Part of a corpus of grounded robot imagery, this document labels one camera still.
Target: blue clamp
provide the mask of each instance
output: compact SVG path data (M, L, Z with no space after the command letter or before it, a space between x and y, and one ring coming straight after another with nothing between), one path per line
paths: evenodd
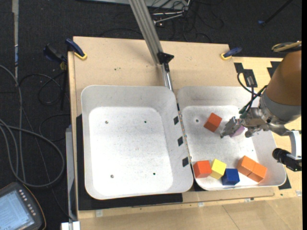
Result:
M237 54L237 53L239 53L239 52L241 52L241 51L242 51L242 48L241 48L241 47L233 48L233 49L229 50L228 52L221 54L221 58L222 58L223 60L228 60L228 59L230 59L233 55L235 55L235 54Z
M75 53L75 56L80 58L81 60L85 60L87 58L87 54L82 51L82 49L70 38L65 40L65 43L68 45L69 50L72 50Z

